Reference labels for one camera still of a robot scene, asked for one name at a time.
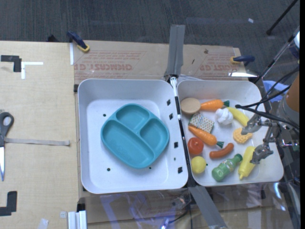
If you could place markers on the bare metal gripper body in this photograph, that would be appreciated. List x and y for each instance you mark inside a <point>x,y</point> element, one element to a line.
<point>287,135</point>

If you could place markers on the blue divided plate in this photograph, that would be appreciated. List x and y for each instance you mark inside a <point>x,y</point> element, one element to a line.
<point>128,139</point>

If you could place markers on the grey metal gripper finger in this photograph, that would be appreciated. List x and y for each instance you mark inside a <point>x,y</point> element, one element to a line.
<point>261,153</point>
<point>252,124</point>

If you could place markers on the orange carrot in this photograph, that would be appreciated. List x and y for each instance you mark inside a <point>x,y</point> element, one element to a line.
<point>203,135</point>
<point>210,105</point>

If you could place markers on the red tomato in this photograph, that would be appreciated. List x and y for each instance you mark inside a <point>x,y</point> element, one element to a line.
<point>195,146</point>

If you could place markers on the yellow waffle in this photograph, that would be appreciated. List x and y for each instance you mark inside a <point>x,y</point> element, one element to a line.
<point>239,137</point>

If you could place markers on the brown cardboard board, red print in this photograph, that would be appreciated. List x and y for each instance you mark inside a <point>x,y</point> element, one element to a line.
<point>124,65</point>

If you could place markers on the tan round biscuit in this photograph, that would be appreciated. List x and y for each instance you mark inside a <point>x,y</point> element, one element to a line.
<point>190,105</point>

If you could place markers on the white cream swirl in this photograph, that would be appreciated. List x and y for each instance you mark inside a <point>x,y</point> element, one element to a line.
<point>224,116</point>

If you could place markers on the brown sausage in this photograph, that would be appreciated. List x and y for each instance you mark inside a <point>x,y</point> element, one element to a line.
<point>221,151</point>

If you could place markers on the yellow squeeze bottle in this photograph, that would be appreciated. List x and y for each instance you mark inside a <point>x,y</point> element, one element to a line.
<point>246,167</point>

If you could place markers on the green bottle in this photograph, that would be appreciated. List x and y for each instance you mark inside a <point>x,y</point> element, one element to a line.
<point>224,169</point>

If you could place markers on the patterned square packet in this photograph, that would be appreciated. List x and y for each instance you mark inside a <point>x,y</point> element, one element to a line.
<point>202,122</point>

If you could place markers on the yellow lemon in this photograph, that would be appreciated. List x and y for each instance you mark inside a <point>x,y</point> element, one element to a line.
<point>198,164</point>

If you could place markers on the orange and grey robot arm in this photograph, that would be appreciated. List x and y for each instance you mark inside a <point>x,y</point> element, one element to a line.
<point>292,96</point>

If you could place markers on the yellow banana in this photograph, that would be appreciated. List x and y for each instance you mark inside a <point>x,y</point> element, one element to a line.
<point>239,117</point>

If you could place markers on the white plastic tray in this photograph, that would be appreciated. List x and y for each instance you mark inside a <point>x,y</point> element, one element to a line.
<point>267,170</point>
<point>95,151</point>

